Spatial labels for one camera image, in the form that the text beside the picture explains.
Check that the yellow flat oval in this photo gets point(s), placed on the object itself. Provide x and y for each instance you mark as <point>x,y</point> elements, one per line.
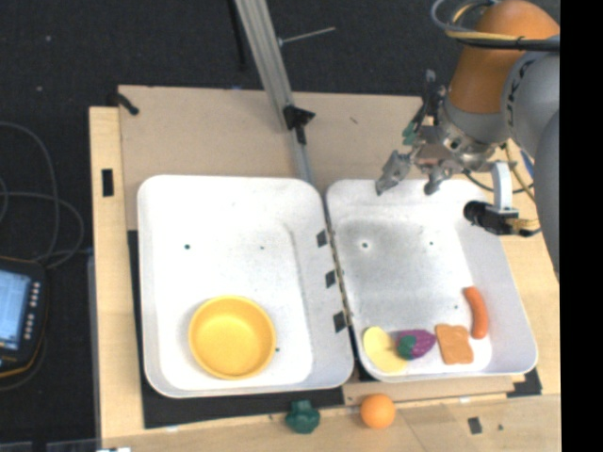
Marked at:
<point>379,349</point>

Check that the black cylinder on white bracket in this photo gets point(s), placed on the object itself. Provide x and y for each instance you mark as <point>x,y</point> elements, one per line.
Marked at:
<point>494,210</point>

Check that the purple and green fruit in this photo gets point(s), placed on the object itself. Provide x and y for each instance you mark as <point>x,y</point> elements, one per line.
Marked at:
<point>417,344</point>

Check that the yellow bowl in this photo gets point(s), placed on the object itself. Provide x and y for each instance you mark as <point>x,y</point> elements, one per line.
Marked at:
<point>232,336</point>

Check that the green broccoli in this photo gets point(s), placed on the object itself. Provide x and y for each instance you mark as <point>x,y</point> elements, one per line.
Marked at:
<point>302,417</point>

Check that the thin black and white rod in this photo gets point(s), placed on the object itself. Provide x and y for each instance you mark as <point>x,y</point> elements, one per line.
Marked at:
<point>337,271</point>

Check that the white plastic tray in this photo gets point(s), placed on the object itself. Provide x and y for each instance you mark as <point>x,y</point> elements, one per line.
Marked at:
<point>235,262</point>
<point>414,262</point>

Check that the orange sausage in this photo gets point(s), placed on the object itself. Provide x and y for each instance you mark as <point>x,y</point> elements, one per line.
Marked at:
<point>477,311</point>

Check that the orange bread slice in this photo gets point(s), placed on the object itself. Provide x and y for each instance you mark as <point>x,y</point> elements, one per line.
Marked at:
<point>454,344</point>

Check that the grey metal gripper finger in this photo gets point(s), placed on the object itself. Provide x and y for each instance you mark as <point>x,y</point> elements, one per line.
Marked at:
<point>434,179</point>
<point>391,172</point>

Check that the pale wood board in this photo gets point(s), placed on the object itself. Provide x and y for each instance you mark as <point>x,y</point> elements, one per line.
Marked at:
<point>202,134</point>

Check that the orange ball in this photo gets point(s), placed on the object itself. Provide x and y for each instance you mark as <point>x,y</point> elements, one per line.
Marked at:
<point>377,411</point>

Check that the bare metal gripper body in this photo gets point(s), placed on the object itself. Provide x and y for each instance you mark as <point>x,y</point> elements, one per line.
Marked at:
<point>447,146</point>

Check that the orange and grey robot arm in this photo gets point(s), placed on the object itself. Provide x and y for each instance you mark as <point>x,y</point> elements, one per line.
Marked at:
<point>504,73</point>

